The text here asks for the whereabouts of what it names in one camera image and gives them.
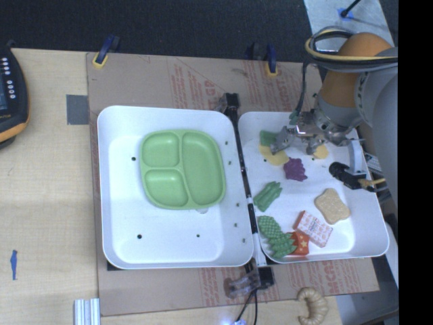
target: beige toy bread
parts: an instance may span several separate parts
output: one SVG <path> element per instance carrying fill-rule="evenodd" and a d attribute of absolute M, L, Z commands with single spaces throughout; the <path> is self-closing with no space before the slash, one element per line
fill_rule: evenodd
<path fill-rule="evenodd" d="M 350 209 L 341 201 L 337 191 L 333 188 L 326 189 L 322 195 L 316 197 L 314 204 L 329 224 L 335 224 L 350 216 Z"/>

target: wooden table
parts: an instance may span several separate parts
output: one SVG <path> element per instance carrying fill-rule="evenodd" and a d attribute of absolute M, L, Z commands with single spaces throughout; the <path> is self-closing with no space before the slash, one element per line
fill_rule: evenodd
<path fill-rule="evenodd" d="M 89 126 L 66 119 L 66 96 L 87 95 L 86 53 L 13 53 L 26 77 L 31 118 L 0 150 L 0 324 L 71 325 L 74 300 L 98 298 Z M 341 324 L 336 298 L 326 299 L 323 324 Z M 241 308 L 102 317 L 101 324 L 232 324 Z M 299 324 L 307 314 L 296 300 L 259 303 L 257 324 Z M 243 319 L 253 323 L 253 303 Z"/>

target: brown cardboard sheet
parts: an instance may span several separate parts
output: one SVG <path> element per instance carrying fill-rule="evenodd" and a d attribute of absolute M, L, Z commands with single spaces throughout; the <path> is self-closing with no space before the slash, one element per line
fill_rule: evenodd
<path fill-rule="evenodd" d="M 108 106 L 148 106 L 213 110 L 224 93 L 238 93 L 240 114 L 248 111 L 291 112 L 302 89 L 302 64 L 277 63 L 277 76 L 266 62 L 181 58 L 110 53 L 103 68 L 87 54 L 89 124 L 95 203 L 99 301 L 103 316 L 242 304 L 224 290 L 227 280 L 245 274 L 243 267 L 118 270 L 109 268 L 102 249 L 97 116 Z M 313 107 L 321 86 L 319 71 L 309 66 L 303 110 Z M 295 299 L 304 286 L 322 295 L 379 290 L 371 259 L 347 259 L 272 265 L 275 284 L 259 302 Z"/>

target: green plate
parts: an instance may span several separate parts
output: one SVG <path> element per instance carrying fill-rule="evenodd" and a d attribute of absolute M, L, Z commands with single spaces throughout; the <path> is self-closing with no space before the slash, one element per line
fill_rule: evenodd
<path fill-rule="evenodd" d="M 140 167 L 145 193 L 157 207 L 203 209 L 224 197 L 221 153 L 207 133 L 178 129 L 146 135 Z"/>

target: black device with orange trim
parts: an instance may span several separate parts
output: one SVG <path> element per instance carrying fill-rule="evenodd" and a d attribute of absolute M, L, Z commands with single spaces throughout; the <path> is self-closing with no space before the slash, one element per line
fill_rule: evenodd
<path fill-rule="evenodd" d="M 30 97 L 21 67 L 9 46 L 0 48 L 0 149 L 10 145 L 30 118 Z"/>

